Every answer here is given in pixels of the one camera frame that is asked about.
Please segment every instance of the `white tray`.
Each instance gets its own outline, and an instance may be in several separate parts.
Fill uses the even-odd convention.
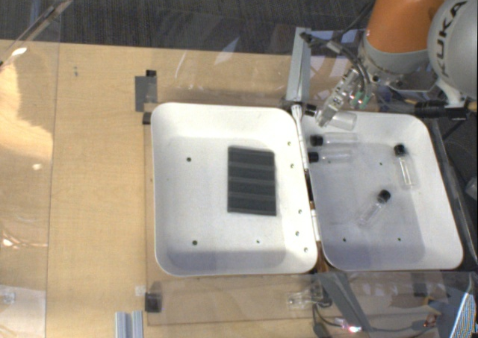
[[[317,260],[297,129],[283,110],[166,103],[152,114],[155,255],[171,275],[301,273]],[[273,151],[277,216],[227,212],[228,147]]]
[[[347,271],[456,268],[462,245],[428,129],[409,115],[356,113],[360,143],[351,161],[311,164],[320,239],[327,260]],[[302,120],[311,134],[347,132]],[[418,185],[400,186],[393,147],[408,149]],[[381,189],[391,192],[387,208],[369,228],[359,227],[360,208]]]

